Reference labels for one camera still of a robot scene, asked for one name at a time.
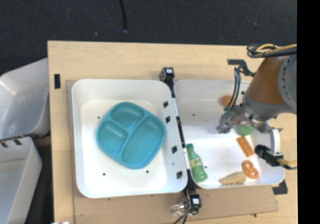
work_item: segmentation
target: toy bottle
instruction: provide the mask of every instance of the toy bottle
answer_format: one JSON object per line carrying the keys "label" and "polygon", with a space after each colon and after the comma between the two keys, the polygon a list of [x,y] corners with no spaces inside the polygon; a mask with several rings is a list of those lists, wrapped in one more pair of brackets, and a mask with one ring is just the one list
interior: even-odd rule
{"label": "toy bottle", "polygon": [[203,182],[208,178],[208,175],[205,172],[200,156],[194,151],[194,145],[192,143],[187,144],[186,149],[188,150],[191,172],[195,182]]}

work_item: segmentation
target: blue plate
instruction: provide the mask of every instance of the blue plate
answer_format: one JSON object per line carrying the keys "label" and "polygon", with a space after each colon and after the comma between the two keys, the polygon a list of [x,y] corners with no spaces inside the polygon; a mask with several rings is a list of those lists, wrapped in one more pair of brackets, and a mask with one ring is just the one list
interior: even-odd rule
{"label": "blue plate", "polygon": [[101,121],[97,143],[110,157],[131,169],[147,166],[166,138],[164,123],[144,108],[122,102]]}

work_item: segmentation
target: bottle label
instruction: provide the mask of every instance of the bottle label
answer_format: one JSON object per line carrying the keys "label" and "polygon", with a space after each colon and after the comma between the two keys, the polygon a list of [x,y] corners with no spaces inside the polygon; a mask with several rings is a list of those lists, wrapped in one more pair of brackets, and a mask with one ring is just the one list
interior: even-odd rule
{"label": "bottle label", "polygon": [[190,161],[190,166],[191,166],[191,168],[192,168],[192,167],[195,167],[195,166],[202,166],[202,165],[203,165],[203,163],[202,163],[200,157],[197,157],[197,158],[192,159],[192,160]]}

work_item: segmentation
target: wooden table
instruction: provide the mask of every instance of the wooden table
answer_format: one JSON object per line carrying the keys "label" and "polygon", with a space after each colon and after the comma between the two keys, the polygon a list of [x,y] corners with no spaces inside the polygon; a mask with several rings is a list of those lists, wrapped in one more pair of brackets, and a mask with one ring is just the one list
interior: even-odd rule
{"label": "wooden table", "polygon": [[[102,199],[80,194],[73,176],[67,81],[156,79],[163,67],[174,68],[175,80],[233,80],[234,66],[229,66],[227,59],[244,59],[252,71],[262,61],[247,57],[245,46],[49,41],[54,221],[173,223],[177,216],[170,215],[169,208],[183,198],[182,193]],[[282,114],[271,125],[283,128],[280,137],[285,158],[297,159],[297,117]],[[285,181],[288,194],[276,196],[270,185],[198,189],[203,207],[187,220],[197,224],[298,223],[297,171],[286,171]]]}

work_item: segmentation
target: black floor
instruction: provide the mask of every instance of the black floor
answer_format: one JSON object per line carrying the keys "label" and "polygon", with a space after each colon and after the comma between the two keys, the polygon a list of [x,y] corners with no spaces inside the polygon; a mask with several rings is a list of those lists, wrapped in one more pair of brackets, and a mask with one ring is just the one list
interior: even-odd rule
{"label": "black floor", "polygon": [[[47,57],[47,41],[248,45],[297,42],[298,0],[0,0],[0,75]],[[124,17],[128,30],[124,31]],[[52,216],[50,150],[28,223]]]}

